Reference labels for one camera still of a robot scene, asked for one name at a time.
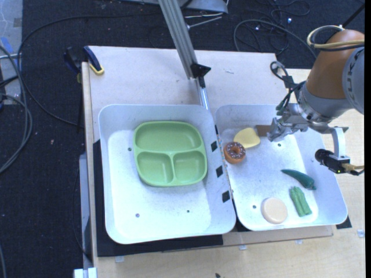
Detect green divided plate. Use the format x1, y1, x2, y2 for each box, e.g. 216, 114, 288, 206
133, 120, 209, 188

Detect thin black and white rod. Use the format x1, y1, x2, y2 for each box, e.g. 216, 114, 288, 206
198, 86, 234, 203

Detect yellow wedge-shaped slice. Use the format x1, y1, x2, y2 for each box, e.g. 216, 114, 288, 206
233, 127, 261, 149

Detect green asparagus bunch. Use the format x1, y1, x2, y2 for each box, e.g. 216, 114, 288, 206
289, 186, 313, 218

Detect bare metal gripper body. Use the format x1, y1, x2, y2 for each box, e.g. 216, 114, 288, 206
277, 103, 332, 132

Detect white plastic tray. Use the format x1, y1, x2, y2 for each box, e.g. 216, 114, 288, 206
214, 104, 348, 232
97, 104, 237, 245

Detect cream round biscuit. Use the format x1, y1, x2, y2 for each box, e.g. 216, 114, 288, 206
260, 197, 289, 225

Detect brown sprinkled doughnut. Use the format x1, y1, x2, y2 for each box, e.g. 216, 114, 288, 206
223, 141, 247, 165

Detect black cylinder on white bracket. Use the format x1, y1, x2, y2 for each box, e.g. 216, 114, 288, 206
314, 126, 352, 174

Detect green chilli pepper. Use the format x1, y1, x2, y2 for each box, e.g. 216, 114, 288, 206
280, 169, 317, 191

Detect pale flat board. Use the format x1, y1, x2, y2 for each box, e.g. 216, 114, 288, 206
86, 45, 334, 247

